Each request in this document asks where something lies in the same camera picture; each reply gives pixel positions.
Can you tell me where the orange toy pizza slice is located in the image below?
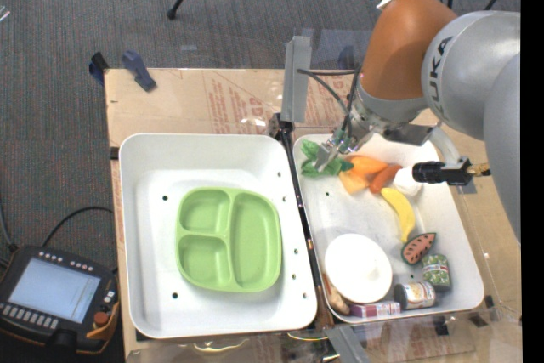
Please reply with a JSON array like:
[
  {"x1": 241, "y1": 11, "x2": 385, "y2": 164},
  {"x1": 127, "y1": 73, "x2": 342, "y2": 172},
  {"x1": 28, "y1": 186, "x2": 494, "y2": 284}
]
[{"x1": 337, "y1": 170, "x2": 370, "y2": 196}]

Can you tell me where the beige toy bread piece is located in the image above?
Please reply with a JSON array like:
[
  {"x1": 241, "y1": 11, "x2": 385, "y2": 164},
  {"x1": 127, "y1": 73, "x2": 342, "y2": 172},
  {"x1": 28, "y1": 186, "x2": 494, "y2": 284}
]
[{"x1": 322, "y1": 272, "x2": 351, "y2": 316}]

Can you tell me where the toy watermelon slice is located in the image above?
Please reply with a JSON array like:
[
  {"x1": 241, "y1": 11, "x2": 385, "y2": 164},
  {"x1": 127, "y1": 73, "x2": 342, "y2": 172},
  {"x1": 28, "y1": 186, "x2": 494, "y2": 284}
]
[{"x1": 400, "y1": 231, "x2": 438, "y2": 267}]

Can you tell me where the white round toy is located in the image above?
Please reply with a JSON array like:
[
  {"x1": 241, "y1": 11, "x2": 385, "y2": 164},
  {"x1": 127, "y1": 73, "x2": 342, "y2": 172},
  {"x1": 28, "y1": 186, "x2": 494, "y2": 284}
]
[{"x1": 392, "y1": 166, "x2": 424, "y2": 197}]

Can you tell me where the yellow banana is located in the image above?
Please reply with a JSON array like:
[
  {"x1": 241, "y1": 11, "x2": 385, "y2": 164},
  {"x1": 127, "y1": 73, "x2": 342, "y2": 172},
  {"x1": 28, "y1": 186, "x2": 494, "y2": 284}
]
[{"x1": 380, "y1": 186, "x2": 417, "y2": 245}]

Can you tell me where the black block with thin wires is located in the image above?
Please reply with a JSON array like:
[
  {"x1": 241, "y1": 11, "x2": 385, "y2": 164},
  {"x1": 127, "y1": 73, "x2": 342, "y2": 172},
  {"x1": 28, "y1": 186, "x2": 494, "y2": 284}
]
[{"x1": 267, "y1": 112, "x2": 296, "y2": 138}]

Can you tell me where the white bowl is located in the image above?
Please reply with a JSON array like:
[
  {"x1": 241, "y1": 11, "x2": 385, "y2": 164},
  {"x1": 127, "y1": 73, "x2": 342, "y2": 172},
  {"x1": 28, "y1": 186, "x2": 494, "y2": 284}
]
[{"x1": 324, "y1": 232, "x2": 394, "y2": 305}]

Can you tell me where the black cylinder on white bracket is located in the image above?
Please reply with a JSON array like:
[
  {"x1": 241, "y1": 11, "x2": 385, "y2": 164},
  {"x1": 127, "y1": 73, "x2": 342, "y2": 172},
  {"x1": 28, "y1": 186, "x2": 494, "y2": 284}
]
[{"x1": 411, "y1": 127, "x2": 473, "y2": 187}]

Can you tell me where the white and yellow can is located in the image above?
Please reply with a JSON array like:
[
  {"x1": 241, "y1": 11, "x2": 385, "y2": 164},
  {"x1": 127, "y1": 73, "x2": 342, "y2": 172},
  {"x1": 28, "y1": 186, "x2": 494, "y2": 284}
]
[{"x1": 393, "y1": 281, "x2": 438, "y2": 311}]

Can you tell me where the green toy lettuce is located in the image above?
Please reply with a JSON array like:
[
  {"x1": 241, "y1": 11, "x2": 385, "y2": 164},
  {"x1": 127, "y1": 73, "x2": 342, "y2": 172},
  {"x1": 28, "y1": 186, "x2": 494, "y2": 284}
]
[{"x1": 299, "y1": 139, "x2": 343, "y2": 179}]

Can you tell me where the thin black and white rod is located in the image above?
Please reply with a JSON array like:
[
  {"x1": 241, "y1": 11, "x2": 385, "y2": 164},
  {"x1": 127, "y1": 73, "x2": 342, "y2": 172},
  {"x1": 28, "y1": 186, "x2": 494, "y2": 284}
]
[{"x1": 280, "y1": 128, "x2": 329, "y2": 329}]

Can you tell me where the white plastic tray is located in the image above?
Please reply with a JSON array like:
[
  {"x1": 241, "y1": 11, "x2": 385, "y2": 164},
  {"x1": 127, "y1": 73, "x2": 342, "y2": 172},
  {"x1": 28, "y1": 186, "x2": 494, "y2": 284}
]
[
  {"x1": 118, "y1": 133, "x2": 319, "y2": 340},
  {"x1": 292, "y1": 133, "x2": 486, "y2": 325}
]

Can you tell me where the green small can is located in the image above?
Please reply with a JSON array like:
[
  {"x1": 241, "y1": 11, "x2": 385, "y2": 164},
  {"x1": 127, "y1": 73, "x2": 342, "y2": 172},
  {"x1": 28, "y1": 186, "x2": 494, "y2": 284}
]
[{"x1": 421, "y1": 252, "x2": 452, "y2": 292}]

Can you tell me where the brown cardboard board red print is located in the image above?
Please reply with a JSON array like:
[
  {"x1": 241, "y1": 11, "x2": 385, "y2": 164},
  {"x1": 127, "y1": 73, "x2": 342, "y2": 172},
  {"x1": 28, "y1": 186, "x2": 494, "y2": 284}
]
[{"x1": 104, "y1": 67, "x2": 522, "y2": 363}]

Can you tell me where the pink small carton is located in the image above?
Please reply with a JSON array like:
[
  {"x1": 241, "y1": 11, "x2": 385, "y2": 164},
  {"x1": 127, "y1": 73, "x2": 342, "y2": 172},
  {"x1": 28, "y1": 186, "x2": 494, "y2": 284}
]
[{"x1": 348, "y1": 300, "x2": 402, "y2": 320}]

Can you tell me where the green divided plate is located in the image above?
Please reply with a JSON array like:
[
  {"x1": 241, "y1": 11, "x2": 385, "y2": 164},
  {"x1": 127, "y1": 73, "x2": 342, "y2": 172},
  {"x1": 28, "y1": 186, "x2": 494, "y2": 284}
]
[{"x1": 174, "y1": 186, "x2": 284, "y2": 294}]

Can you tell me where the orange toy carrot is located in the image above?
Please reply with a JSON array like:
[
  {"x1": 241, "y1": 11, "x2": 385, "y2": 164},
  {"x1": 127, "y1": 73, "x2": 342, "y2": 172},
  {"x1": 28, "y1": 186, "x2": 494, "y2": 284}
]
[{"x1": 344, "y1": 155, "x2": 389, "y2": 178}]

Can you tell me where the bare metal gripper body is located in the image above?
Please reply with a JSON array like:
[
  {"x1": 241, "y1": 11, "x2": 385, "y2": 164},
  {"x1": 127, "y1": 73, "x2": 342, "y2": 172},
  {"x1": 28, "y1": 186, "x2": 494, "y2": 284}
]
[{"x1": 326, "y1": 100, "x2": 387, "y2": 154}]

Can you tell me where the orange toy sausage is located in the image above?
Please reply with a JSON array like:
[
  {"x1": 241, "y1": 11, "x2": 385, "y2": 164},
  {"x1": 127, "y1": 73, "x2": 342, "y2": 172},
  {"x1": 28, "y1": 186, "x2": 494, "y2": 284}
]
[{"x1": 368, "y1": 163, "x2": 404, "y2": 196}]

